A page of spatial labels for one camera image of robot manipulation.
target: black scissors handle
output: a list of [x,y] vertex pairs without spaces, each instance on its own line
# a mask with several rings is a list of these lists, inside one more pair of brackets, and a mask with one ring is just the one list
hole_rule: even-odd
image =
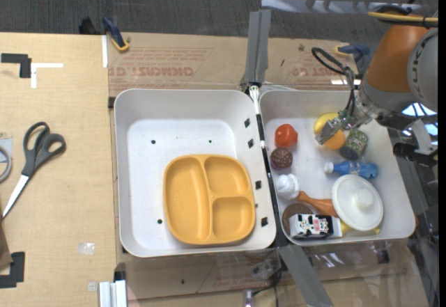
[[[43,131],[39,133],[32,149],[28,149],[28,141],[33,132],[43,127]],[[59,143],[60,146],[49,151],[53,143]],[[23,139],[23,150],[25,152],[25,166],[22,170],[22,175],[31,177],[36,170],[51,157],[61,154],[66,149],[66,143],[63,136],[59,134],[50,134],[47,123],[40,121],[32,125],[25,134]]]

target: robotic arm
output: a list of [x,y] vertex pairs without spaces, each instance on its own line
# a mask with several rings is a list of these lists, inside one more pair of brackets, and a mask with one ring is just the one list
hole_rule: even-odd
[[350,109],[327,121],[316,136],[324,144],[340,129],[352,129],[376,120],[380,125],[410,130],[417,147],[396,144],[394,154],[433,166],[438,149],[422,119],[402,113],[409,105],[420,103],[438,112],[438,29],[423,26],[392,25],[383,36],[365,72]]

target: white pot lid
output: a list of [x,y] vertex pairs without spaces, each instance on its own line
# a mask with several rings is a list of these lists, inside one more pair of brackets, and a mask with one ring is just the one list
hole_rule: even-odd
[[357,175],[343,175],[332,188],[334,210],[356,230],[376,228],[383,219],[383,201],[371,183]]

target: orange divided plate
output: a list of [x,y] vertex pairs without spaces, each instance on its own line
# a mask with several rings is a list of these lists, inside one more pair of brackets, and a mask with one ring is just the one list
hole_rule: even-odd
[[255,224],[254,194],[246,168],[222,155],[187,155],[164,172],[164,211],[176,239],[226,244],[248,236]]

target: white tray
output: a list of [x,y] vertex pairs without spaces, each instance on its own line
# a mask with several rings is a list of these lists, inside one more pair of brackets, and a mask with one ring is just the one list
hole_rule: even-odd
[[[288,123],[298,132],[298,144],[292,151],[293,164],[287,171],[272,170],[273,181],[283,173],[294,173],[300,188],[312,198],[331,198],[332,186],[339,175],[325,174],[326,161],[340,162],[344,158],[338,150],[328,150],[320,146],[314,138],[313,125],[316,119],[330,112],[338,112],[346,106],[347,91],[303,91],[270,90],[260,99],[266,146],[269,154],[275,149],[275,130]],[[321,244],[341,244],[381,239],[402,239],[415,230],[415,215],[400,174],[397,160],[392,152],[392,144],[387,129],[372,121],[360,128],[369,138],[361,158],[364,162],[378,165],[378,177],[370,183],[378,190],[384,205],[384,216],[379,225],[380,233],[348,231],[342,238],[293,240],[302,246]],[[277,196],[279,211],[293,201]]]
[[[272,244],[276,226],[250,98],[236,90],[130,89],[114,105],[118,165],[119,230],[132,255],[155,256],[246,251]],[[248,237],[224,246],[179,242],[163,208],[163,174],[182,155],[227,155],[247,169],[256,203]],[[262,219],[268,224],[262,226]]]

